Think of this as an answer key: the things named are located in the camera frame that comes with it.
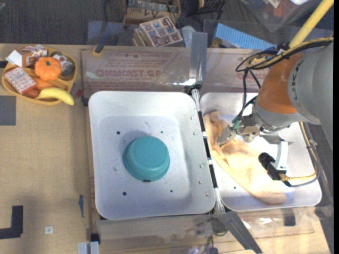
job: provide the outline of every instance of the gray square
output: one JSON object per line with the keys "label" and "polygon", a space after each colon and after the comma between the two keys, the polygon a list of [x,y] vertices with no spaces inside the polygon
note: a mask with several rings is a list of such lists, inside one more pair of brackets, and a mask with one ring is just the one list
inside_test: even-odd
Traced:
{"label": "gray square", "polygon": [[16,97],[0,96],[0,126],[16,125]]}

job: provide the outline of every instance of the orange towel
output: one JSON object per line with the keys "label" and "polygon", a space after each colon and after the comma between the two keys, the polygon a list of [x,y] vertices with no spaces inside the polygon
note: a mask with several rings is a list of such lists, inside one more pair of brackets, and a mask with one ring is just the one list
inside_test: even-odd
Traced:
{"label": "orange towel", "polygon": [[260,152],[239,140],[218,146],[217,138],[228,125],[219,118],[219,112],[205,115],[204,124],[212,158],[242,188],[268,204],[281,204],[287,200],[282,190],[283,184],[272,180],[260,164]]}

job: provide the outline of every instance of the yellow pole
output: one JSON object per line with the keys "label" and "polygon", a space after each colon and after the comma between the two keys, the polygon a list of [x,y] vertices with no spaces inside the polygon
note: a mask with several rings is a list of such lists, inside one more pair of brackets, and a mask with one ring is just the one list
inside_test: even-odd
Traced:
{"label": "yellow pole", "polygon": [[333,4],[334,0],[322,0],[322,2],[318,5],[316,10],[314,10],[312,15],[308,18],[306,23],[301,27],[299,32],[291,40],[289,44],[290,48],[293,48],[294,46],[297,46],[304,41],[304,39],[317,25],[317,23],[324,17],[326,12],[331,8]]}

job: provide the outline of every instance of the dark floor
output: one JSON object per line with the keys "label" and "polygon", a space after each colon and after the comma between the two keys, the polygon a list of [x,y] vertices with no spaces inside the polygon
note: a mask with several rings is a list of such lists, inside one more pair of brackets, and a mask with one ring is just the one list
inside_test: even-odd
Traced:
{"label": "dark floor", "polygon": [[[42,44],[88,44],[88,24],[91,21],[121,23],[123,17],[121,0],[0,0],[5,7],[0,10],[0,43],[42,43]],[[306,15],[292,26],[301,26]],[[215,19],[215,14],[201,15],[200,20]],[[255,23],[265,28],[239,0],[226,0],[220,20]],[[192,25],[203,30],[203,23],[196,17],[181,15],[181,26]],[[318,29],[334,29],[334,8],[332,7],[317,25]],[[332,206],[333,196],[333,151],[324,137],[321,127],[311,126],[318,144],[319,157],[324,166],[328,183],[323,184],[321,206]],[[334,216],[328,216],[319,209],[329,247],[334,253]]]}

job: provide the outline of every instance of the toy pumpkin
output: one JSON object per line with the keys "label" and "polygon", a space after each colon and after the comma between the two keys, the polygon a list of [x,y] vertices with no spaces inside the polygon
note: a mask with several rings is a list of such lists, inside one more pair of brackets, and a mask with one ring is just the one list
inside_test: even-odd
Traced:
{"label": "toy pumpkin", "polygon": [[34,65],[34,73],[43,81],[52,81],[61,74],[60,62],[54,57],[41,57]]}

